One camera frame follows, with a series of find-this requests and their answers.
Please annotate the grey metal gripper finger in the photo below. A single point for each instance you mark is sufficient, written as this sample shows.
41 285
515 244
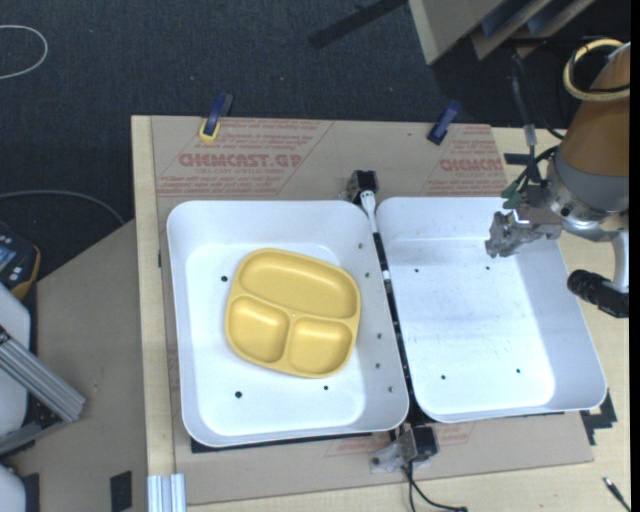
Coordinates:
510 221
500 244

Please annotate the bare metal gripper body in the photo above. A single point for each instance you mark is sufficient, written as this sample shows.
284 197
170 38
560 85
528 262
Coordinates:
580 222

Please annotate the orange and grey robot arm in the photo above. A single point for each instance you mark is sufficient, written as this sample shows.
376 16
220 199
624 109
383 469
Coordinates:
597 130

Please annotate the white plastic tray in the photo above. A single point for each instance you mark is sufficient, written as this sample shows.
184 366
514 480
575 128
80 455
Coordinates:
280 405
480 325

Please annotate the thin black and white rod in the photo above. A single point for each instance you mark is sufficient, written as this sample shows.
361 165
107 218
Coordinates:
395 310

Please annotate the brown cardboard board, red print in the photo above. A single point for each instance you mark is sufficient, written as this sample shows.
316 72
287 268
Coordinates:
310 155

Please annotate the yellow divided plate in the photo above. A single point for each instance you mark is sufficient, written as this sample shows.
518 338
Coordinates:
292 310

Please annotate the black cylinder on white bracket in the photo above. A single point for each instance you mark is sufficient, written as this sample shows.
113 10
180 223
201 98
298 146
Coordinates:
597 290

